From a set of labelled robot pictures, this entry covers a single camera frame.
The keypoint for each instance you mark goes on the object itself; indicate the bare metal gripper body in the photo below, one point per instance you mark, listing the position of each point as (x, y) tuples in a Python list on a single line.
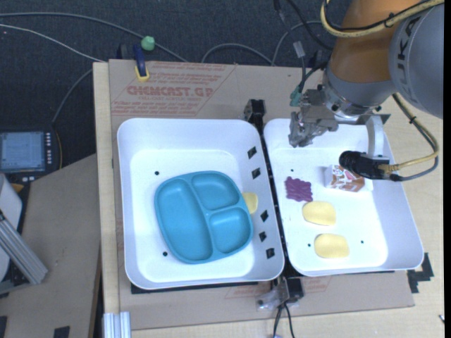
[(319, 113)]

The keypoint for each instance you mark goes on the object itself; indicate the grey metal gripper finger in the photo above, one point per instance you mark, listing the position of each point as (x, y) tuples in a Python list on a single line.
[(295, 132), (311, 136)]

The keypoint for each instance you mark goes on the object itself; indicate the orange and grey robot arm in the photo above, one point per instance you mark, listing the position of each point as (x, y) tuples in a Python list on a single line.
[(366, 48)]

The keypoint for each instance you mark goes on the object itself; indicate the white and orange carton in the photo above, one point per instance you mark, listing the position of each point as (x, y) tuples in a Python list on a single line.
[(340, 181)]

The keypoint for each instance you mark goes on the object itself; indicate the purple grapes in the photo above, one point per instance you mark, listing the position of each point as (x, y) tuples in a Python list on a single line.
[(297, 189)]

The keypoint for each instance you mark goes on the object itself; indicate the yellow bread slice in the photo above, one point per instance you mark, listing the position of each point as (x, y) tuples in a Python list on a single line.
[(331, 246), (319, 213)]

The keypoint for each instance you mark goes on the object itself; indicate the small yellow biscuit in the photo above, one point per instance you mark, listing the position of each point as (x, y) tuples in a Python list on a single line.
[(251, 201)]

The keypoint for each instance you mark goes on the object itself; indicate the white plastic tray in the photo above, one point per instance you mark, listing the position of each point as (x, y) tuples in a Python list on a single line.
[(197, 136), (366, 231)]

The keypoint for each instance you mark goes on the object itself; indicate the brown cardboard board red print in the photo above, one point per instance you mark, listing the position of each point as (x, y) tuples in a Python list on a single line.
[(169, 93)]

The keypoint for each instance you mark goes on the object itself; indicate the blue divided plate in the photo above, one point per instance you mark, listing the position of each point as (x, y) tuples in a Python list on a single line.
[(190, 217)]

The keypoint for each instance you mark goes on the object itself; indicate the small green lump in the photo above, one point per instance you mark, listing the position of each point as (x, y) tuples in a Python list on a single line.
[(148, 43)]

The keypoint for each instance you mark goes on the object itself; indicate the black cylinder on white bracket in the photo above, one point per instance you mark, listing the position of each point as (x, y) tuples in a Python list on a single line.
[(363, 164)]

